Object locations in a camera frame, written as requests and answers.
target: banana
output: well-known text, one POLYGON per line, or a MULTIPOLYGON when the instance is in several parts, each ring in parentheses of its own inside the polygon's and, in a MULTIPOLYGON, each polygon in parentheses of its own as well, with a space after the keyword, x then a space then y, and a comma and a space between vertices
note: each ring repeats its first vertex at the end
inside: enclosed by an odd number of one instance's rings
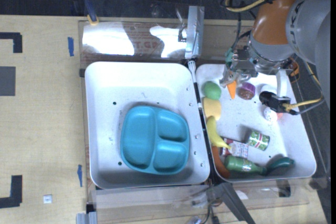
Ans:
POLYGON ((214 116, 210 116, 206 122, 206 128, 208 131, 210 142, 217 147, 225 147, 228 150, 231 150, 231 146, 226 144, 224 140, 217 133, 217 124, 214 116))

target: wooden table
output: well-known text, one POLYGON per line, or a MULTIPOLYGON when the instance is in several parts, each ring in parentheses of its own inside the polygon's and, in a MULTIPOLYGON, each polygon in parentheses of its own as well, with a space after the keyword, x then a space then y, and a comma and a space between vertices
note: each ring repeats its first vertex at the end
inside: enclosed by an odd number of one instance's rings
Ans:
MULTIPOLYGON (((22 203, 0 209, 0 223, 76 223, 76 214, 86 210, 85 128, 79 77, 81 20, 86 18, 0 16, 0 32, 16 32, 23 37, 22 53, 13 53, 12 40, 0 39, 0 66, 16 67, 15 96, 0 96, 0 198, 10 196, 11 176, 23 177, 22 203), (74 56, 69 54, 68 37, 74 40, 74 56), (51 203, 44 203, 45 195, 52 195, 51 203)), ((205 21, 204 39, 216 51, 225 51, 225 46, 221 47, 223 36, 227 44, 232 44, 235 25, 230 21, 205 21)), ((316 191, 305 187, 301 191, 307 198, 302 205, 278 204, 268 209, 253 209, 251 205, 249 212, 257 223, 325 223, 316 191)), ((222 206, 218 214, 221 222, 237 221, 222 206)), ((186 223, 188 219, 160 223, 186 223)))

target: blue plate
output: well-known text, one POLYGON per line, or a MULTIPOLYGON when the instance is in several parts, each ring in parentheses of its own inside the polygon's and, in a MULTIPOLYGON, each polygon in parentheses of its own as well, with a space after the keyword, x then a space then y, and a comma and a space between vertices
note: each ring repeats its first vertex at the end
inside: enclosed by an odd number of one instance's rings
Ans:
POLYGON ((189 146, 188 124, 172 111, 135 106, 125 116, 120 151, 132 169, 157 175, 176 174, 188 161, 189 146))

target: green can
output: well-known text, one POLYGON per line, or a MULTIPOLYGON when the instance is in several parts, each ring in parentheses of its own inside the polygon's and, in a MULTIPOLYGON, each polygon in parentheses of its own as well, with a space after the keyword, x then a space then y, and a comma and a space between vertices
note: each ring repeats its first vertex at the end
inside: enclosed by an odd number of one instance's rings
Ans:
POLYGON ((252 130, 246 144, 264 151, 268 147, 269 139, 270 137, 268 135, 252 130))

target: bottle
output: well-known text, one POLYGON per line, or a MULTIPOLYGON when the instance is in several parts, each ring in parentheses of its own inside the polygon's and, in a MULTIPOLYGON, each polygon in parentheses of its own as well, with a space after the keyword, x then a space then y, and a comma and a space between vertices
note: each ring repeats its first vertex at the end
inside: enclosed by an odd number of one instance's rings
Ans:
POLYGON ((265 167, 258 166, 247 159, 232 156, 232 155, 228 155, 225 157, 224 166, 229 171, 236 171, 236 172, 250 173, 250 174, 256 173, 259 175, 267 174, 267 169, 265 167))

